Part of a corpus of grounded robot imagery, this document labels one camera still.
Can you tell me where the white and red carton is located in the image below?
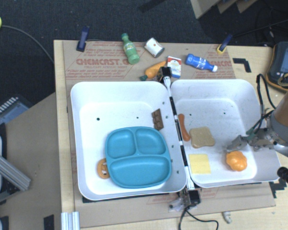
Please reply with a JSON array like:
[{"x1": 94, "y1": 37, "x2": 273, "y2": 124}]
[{"x1": 166, "y1": 56, "x2": 182, "y2": 79}]

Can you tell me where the orange carrot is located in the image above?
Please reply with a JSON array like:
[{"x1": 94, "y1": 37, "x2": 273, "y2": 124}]
[{"x1": 139, "y1": 60, "x2": 167, "y2": 82}]

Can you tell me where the black block with thin wires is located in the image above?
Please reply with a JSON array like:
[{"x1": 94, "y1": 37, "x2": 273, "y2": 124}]
[
  {"x1": 158, "y1": 66, "x2": 173, "y2": 81},
  {"x1": 181, "y1": 189, "x2": 202, "y2": 207}
]

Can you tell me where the white plastic tray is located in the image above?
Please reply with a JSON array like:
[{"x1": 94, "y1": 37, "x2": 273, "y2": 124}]
[
  {"x1": 170, "y1": 79, "x2": 282, "y2": 189},
  {"x1": 70, "y1": 80, "x2": 188, "y2": 201}
]

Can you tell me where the brown cardboard board, red print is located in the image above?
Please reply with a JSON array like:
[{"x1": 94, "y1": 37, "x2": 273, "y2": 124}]
[{"x1": 62, "y1": 40, "x2": 277, "y2": 229}]

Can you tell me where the blue divided plate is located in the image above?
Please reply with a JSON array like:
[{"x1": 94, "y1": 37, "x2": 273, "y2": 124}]
[{"x1": 104, "y1": 126, "x2": 172, "y2": 189}]

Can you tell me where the yellow cheese slice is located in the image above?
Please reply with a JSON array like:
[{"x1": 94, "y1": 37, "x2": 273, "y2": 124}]
[{"x1": 188, "y1": 153, "x2": 212, "y2": 175}]

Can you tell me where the tan bread slice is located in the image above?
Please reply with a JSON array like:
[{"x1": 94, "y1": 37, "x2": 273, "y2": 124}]
[{"x1": 189, "y1": 126, "x2": 216, "y2": 149}]

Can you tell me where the white can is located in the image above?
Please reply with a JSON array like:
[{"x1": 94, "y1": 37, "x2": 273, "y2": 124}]
[{"x1": 144, "y1": 37, "x2": 165, "y2": 58}]

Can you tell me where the orange bell pepper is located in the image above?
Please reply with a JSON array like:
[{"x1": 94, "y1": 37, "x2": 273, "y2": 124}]
[{"x1": 225, "y1": 150, "x2": 248, "y2": 172}]

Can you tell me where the black cylinder on white bracket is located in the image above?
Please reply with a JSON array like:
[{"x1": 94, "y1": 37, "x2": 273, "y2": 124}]
[{"x1": 276, "y1": 166, "x2": 288, "y2": 187}]

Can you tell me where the thin black and white rod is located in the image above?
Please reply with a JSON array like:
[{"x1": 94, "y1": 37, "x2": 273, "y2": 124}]
[{"x1": 163, "y1": 76, "x2": 195, "y2": 191}]

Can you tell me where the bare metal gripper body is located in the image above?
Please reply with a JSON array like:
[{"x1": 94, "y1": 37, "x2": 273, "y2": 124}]
[{"x1": 247, "y1": 127, "x2": 288, "y2": 159}]

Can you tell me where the blue plastic bottle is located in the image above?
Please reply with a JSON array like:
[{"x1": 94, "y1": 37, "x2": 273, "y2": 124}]
[{"x1": 184, "y1": 53, "x2": 218, "y2": 73}]

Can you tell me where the green plastic bottle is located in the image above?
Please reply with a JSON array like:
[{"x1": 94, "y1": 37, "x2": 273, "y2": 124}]
[{"x1": 120, "y1": 33, "x2": 141, "y2": 65}]

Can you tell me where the orange pretzel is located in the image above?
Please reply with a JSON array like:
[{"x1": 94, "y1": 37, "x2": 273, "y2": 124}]
[{"x1": 96, "y1": 158, "x2": 111, "y2": 180}]

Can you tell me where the brown chocolate bar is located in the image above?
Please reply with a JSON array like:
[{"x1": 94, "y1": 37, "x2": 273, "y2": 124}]
[{"x1": 151, "y1": 108, "x2": 165, "y2": 131}]

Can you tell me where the orange sausage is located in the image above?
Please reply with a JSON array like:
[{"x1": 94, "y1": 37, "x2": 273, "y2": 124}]
[{"x1": 178, "y1": 113, "x2": 191, "y2": 142}]

